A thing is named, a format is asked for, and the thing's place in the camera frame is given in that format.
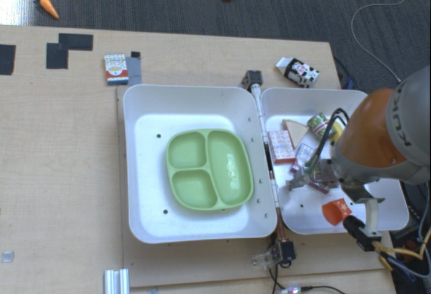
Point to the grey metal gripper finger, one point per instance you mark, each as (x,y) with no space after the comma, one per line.
(296,184)
(305,173)

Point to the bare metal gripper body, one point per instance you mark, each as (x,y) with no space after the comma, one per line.
(326,171)

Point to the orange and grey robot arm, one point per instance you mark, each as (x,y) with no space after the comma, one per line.
(377,131)

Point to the purple packet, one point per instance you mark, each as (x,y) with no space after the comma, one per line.
(320,186)

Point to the pink and white small carton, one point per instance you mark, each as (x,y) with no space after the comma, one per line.
(304,154)

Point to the white plastic tray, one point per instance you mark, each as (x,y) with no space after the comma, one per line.
(303,218)
(148,165)

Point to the red and white carton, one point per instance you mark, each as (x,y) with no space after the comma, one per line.
(281,147)

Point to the orange fries packet with star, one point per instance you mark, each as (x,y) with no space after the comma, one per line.
(333,212)

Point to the yellow packet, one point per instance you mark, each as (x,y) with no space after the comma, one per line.
(337,131)

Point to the tan bread slice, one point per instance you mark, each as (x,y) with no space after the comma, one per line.
(296,131)

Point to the green and white can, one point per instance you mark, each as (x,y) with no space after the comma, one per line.
(318,124)

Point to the green divided plate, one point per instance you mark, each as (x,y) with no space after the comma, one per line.
(222,165)

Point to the cow print milk carton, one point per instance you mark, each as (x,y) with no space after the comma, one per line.
(299,72)

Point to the white red blue soup carton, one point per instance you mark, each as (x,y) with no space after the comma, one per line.
(116,69)

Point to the orange carrot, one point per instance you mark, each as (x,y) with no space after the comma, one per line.
(48,7)

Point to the black cylinder on white bracket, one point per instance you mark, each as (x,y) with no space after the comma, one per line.
(362,230)

